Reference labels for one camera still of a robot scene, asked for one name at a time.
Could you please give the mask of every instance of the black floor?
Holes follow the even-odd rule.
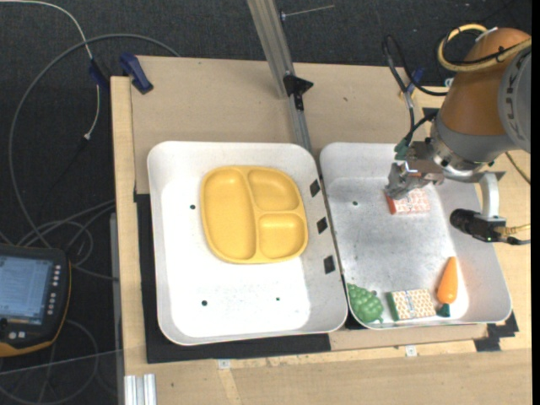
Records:
[[[246,0],[40,0],[69,11],[87,38],[104,34],[144,35],[186,57],[264,60]],[[448,30],[465,23],[514,27],[532,33],[532,0],[276,0],[295,62],[386,65],[381,40],[393,35],[408,66],[425,68],[422,82],[442,84],[451,76],[437,67],[434,47]],[[292,15],[313,8],[315,12]],[[62,52],[81,41],[73,21],[54,8],[0,3],[0,242],[22,240],[32,226],[24,216],[10,174],[36,226],[114,199],[111,119],[107,93],[89,141],[96,111],[89,57],[77,49],[36,77]],[[458,44],[455,52],[470,44]],[[108,39],[91,51],[109,74],[122,74],[124,51],[170,55],[139,39]],[[111,205],[46,235],[74,263],[111,276]],[[43,246],[36,240],[31,246]],[[73,295],[55,348],[0,360],[0,404],[116,403],[112,280],[73,271]],[[92,357],[103,354],[101,359]],[[74,369],[81,359],[80,367]],[[50,362],[62,362],[50,366]],[[37,372],[13,370],[45,365]],[[4,392],[11,392],[11,397]]]

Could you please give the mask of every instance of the black bracket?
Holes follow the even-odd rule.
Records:
[[[302,100],[302,95],[313,87],[311,81],[306,81],[305,79],[295,77],[294,75],[287,74],[283,77],[283,84],[285,86],[285,91],[287,96],[294,95],[294,106],[298,111],[304,110],[304,101]]]
[[[514,315],[514,311],[512,311],[504,324],[488,324],[488,336],[483,339],[476,339],[474,346],[479,353],[483,351],[500,351],[500,339],[514,338],[516,332],[519,331],[516,316]]]

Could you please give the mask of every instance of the blue clip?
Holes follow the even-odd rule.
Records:
[[[120,66],[128,75],[133,77],[132,84],[143,95],[147,94],[154,86],[148,81],[138,59],[130,52],[123,52],[120,56]]]

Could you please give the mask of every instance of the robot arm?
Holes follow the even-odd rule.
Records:
[[[498,216],[497,180],[502,174],[493,179],[482,168],[509,150],[531,153],[532,46],[531,36],[519,30],[484,30],[461,65],[444,58],[441,43],[441,63],[459,72],[429,137],[410,143],[397,155],[400,162],[391,164],[385,191],[401,199],[416,187],[439,185],[445,178],[480,182],[483,211],[456,210],[451,223],[480,240],[501,241],[496,230],[505,226]]]

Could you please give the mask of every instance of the wooden table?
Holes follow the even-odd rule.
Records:
[[[148,193],[146,155],[161,141],[292,143],[289,109],[278,98],[266,62],[140,57],[154,90],[140,94],[129,78],[111,80],[121,317],[126,375],[155,374],[158,404],[526,404],[532,403],[531,247],[496,245],[519,332],[501,351],[477,352],[484,324],[459,327],[346,330],[330,333],[332,351],[260,359],[146,361],[138,220],[133,191]],[[315,84],[304,95],[313,153],[336,141],[397,143],[408,112],[385,67],[296,64]],[[421,107],[441,99],[415,96]],[[514,152],[530,175],[530,154]],[[496,170],[500,214],[530,223],[530,186],[506,157]]]

